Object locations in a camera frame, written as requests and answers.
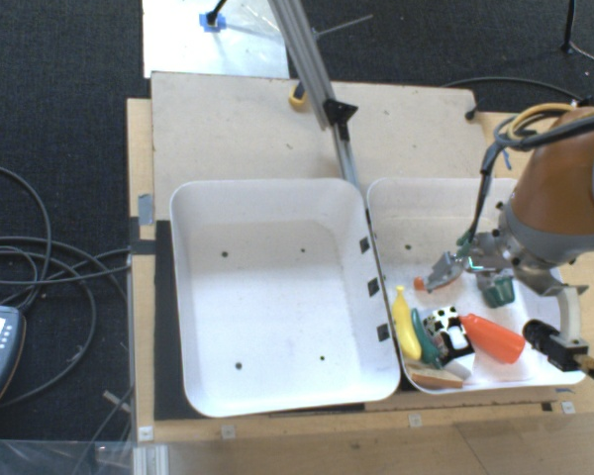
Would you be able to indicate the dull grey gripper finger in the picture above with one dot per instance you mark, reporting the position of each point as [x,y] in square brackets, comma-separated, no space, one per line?
[487,280]
[445,269]

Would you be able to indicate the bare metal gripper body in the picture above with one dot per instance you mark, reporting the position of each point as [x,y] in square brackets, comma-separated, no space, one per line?
[495,250]

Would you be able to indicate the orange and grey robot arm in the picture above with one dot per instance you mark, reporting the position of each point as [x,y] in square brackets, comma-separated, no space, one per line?
[559,191]

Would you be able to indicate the dark green ribbed cup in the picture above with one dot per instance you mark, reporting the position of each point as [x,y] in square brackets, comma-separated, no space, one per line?
[499,291]

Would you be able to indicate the orange carrot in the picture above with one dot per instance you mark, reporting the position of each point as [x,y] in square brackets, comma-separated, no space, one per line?
[419,283]

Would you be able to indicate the white plastic tray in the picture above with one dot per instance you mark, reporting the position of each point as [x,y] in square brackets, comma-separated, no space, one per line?
[416,220]
[277,305]

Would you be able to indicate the orange bottle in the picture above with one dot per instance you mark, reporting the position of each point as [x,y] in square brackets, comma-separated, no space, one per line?
[492,338]

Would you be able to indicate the black and white carton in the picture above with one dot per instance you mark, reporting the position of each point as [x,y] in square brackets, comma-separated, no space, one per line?
[448,332]

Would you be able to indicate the yellow banana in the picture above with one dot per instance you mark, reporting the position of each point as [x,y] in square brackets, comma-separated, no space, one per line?
[407,327]

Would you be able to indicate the green pea pod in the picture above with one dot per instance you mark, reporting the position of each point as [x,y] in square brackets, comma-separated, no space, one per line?
[423,340]

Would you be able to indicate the brown bread slice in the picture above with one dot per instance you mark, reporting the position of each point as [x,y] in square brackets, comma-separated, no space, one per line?
[434,377]

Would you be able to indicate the black cylinder on white bracket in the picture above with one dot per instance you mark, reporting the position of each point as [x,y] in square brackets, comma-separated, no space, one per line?
[554,342]

